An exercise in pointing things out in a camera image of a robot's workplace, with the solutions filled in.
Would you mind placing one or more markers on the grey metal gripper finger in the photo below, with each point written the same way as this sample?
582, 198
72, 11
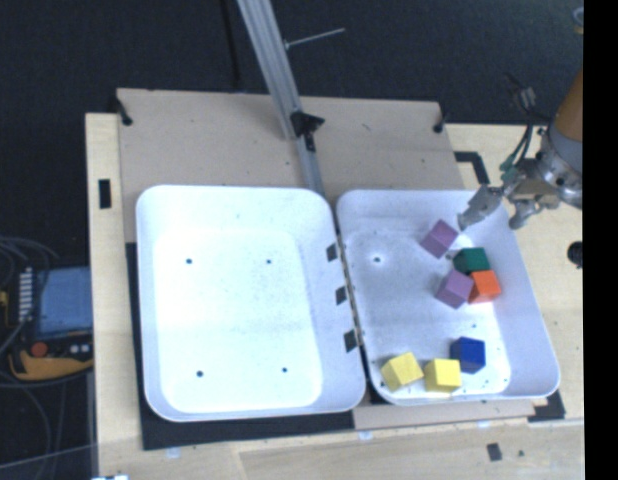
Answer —
481, 205
523, 214

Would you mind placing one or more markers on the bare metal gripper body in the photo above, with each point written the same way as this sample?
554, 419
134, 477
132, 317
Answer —
534, 185

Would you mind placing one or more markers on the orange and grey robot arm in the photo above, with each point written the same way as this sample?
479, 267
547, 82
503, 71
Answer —
571, 118

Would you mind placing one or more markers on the purple cube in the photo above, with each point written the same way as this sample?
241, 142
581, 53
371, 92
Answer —
454, 290
439, 238

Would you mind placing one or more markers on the green cube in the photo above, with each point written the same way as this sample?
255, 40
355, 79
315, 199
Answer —
471, 259

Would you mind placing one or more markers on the orange cube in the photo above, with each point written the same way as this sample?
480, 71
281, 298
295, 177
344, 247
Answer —
485, 285

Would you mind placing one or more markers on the white plastic tray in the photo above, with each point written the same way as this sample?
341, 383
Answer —
239, 318
414, 328

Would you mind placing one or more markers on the blue cube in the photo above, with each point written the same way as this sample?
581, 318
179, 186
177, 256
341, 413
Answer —
469, 354

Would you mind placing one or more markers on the yellow cube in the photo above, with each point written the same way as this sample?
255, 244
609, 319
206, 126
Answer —
442, 375
401, 370

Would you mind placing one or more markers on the brown cardboard board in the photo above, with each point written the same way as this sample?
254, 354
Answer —
214, 143

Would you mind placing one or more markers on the black cylinder on white bracket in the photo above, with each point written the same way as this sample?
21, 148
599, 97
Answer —
576, 254

